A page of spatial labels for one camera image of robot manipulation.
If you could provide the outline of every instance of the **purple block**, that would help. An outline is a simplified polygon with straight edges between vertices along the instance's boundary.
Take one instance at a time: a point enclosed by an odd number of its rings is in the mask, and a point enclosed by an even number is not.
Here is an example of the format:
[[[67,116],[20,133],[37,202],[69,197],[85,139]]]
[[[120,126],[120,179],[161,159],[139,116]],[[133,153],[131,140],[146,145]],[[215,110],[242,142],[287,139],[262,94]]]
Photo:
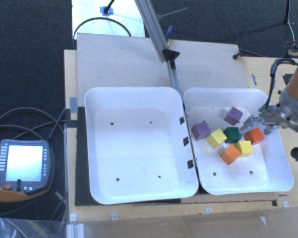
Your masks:
[[[242,117],[243,112],[238,110],[235,107],[232,107],[229,112],[226,114],[224,120],[227,121],[230,125],[235,126],[240,118]]]
[[[211,133],[211,131],[205,121],[194,125],[191,129],[191,132],[192,132],[195,140],[200,140],[200,139],[206,138]]]

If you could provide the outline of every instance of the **display screen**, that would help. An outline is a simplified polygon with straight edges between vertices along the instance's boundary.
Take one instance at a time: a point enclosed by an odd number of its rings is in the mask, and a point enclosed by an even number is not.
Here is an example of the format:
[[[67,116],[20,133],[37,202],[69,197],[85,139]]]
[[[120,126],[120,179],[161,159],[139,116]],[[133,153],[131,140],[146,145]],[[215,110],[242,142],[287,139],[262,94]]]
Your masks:
[[[43,146],[10,145],[6,181],[41,181]]]

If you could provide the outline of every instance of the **black bracket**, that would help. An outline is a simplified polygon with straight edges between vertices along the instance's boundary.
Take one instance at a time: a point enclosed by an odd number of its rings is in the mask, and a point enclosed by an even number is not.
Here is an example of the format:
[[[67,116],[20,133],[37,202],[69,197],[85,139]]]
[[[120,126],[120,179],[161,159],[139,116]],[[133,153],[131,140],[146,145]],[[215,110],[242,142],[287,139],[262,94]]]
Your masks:
[[[180,52],[164,49],[162,53],[164,55],[165,60],[170,62],[171,69],[175,69],[175,59],[180,55]]]

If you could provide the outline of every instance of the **green block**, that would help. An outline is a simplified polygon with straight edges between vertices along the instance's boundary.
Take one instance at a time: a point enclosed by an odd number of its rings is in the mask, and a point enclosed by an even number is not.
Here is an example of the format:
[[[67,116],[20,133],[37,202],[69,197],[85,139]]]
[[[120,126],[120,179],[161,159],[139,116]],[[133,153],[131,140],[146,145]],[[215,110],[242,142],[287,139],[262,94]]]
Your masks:
[[[225,131],[223,131],[223,133],[227,136],[227,140],[225,141],[225,143],[234,144],[242,138],[239,134],[238,128],[236,127],[228,127]]]

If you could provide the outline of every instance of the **block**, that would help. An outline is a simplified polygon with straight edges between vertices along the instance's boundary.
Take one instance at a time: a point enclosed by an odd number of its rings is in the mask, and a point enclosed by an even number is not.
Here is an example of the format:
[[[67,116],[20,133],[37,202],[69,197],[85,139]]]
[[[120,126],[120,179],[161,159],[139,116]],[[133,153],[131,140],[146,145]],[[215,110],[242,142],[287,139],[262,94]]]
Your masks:
[[[226,114],[224,120],[227,121],[230,125],[235,126],[237,123],[239,123],[239,120],[242,117],[242,115],[243,112],[241,110],[232,107]]]
[[[230,145],[222,154],[221,158],[230,165],[242,153],[234,145]]]
[[[192,132],[195,140],[200,140],[200,139],[206,138],[211,133],[211,131],[205,121],[194,125],[191,129],[191,132]]]
[[[264,139],[264,135],[259,128],[253,129],[244,135],[245,140],[249,140],[252,145],[256,145]]]
[[[225,143],[235,144],[242,138],[239,134],[238,128],[236,127],[228,127],[223,131],[223,133],[227,136]]]
[[[213,147],[213,149],[217,148],[225,140],[227,140],[227,137],[225,136],[225,134],[220,129],[217,129],[216,131],[214,131],[207,138],[208,143]]]
[[[239,157],[248,157],[254,151],[250,141],[239,141],[235,146],[242,153]]]

